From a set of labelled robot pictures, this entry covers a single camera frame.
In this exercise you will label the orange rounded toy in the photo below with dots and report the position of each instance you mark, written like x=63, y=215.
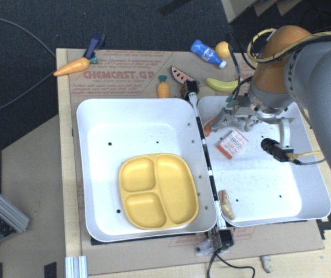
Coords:
x=207, y=129

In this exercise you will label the brown cardboard board red print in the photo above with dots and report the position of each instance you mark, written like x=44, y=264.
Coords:
x=119, y=80

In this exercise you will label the black cylinder on white bracket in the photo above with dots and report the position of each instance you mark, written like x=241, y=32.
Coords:
x=272, y=148

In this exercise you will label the yellow divided plate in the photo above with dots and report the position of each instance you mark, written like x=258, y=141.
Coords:
x=159, y=190

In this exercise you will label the short orange carrot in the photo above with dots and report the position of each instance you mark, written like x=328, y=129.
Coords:
x=163, y=89

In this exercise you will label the long orange carrot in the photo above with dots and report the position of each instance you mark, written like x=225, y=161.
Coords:
x=74, y=66

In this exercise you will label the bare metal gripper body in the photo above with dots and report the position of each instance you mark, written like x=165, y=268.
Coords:
x=245, y=109

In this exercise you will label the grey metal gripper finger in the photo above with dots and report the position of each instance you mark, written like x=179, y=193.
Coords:
x=222, y=120
x=247, y=124

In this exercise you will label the thin black and white rod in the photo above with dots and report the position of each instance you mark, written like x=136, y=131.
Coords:
x=208, y=164

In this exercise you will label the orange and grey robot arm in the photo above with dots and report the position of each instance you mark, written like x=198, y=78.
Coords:
x=313, y=82

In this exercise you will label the beige toy bread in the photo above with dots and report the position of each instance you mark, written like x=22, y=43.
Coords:
x=227, y=206

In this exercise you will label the red watermelon slice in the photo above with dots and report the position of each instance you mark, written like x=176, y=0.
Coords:
x=179, y=75

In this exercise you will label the blue bottle white cap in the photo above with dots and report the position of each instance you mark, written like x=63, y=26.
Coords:
x=205, y=52

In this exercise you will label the yellow banana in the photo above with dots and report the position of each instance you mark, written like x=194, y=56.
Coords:
x=220, y=85

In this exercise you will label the yellow lemon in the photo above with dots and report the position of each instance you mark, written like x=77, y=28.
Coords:
x=221, y=49

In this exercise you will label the orange and white carton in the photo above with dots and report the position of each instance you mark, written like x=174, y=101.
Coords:
x=232, y=144

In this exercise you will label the white plastic tray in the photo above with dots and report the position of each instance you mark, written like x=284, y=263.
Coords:
x=142, y=126
x=258, y=184

